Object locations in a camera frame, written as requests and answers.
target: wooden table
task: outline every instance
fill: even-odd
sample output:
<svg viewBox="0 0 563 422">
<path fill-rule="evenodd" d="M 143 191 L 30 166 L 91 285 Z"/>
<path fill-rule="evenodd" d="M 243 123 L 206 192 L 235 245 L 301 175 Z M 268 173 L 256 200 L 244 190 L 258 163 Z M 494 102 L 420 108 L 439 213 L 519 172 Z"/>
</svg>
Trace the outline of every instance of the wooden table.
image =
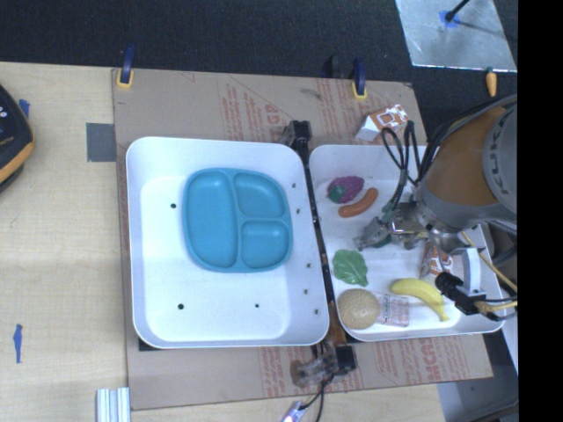
<svg viewBox="0 0 563 422">
<path fill-rule="evenodd" d="M 0 419 L 93 421 L 96 390 L 128 385 L 115 163 L 86 155 L 86 124 L 113 123 L 111 69 L 0 62 L 0 84 L 31 104 L 37 139 L 0 193 Z M 133 411 L 131 420 L 277 422 L 294 401 Z M 444 420 L 435 385 L 328 395 L 321 420 L 347 419 Z"/>
</svg>

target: yellow banana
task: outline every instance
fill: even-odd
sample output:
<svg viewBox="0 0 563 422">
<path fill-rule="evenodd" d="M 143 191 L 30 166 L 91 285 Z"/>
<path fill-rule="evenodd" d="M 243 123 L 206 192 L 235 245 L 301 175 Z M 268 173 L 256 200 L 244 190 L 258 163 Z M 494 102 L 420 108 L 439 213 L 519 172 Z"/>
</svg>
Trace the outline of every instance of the yellow banana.
<svg viewBox="0 0 563 422">
<path fill-rule="evenodd" d="M 425 302 L 440 317 L 448 320 L 449 317 L 443 308 L 443 298 L 440 291 L 424 280 L 417 278 L 403 278 L 391 285 L 391 291 L 399 295 L 411 295 Z"/>
</svg>

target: green lettuce leaf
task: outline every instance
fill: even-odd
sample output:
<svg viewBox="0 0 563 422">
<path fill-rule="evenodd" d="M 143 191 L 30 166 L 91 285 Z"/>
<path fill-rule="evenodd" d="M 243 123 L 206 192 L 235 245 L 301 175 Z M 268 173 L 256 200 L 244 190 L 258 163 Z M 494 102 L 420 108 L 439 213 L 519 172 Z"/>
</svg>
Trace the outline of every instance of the green lettuce leaf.
<svg viewBox="0 0 563 422">
<path fill-rule="evenodd" d="M 334 276 L 351 285 L 368 286 L 368 267 L 358 251 L 338 250 L 333 258 Z"/>
</svg>

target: brown hot dog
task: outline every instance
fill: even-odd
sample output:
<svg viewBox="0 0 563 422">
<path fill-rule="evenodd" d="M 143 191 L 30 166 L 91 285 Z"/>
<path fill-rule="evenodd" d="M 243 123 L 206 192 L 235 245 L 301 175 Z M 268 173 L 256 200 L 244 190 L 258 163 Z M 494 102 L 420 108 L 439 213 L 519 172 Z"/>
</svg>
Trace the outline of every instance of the brown hot dog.
<svg viewBox="0 0 563 422">
<path fill-rule="evenodd" d="M 371 187 L 366 191 L 361 200 L 358 200 L 356 203 L 340 207 L 338 214 L 340 215 L 340 217 L 352 217 L 354 215 L 360 215 L 371 205 L 373 205 L 373 202 L 376 201 L 378 195 L 379 191 L 375 187 Z"/>
</svg>

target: blue divided plate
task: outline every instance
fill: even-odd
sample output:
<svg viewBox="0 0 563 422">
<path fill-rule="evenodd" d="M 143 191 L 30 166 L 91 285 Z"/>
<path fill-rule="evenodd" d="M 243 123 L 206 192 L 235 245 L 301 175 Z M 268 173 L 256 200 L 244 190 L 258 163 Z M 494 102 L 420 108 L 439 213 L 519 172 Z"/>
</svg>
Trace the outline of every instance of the blue divided plate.
<svg viewBox="0 0 563 422">
<path fill-rule="evenodd" d="M 255 171 L 211 168 L 186 182 L 183 227 L 187 249 L 217 272 L 264 272 L 291 253 L 293 230 L 282 187 Z"/>
</svg>

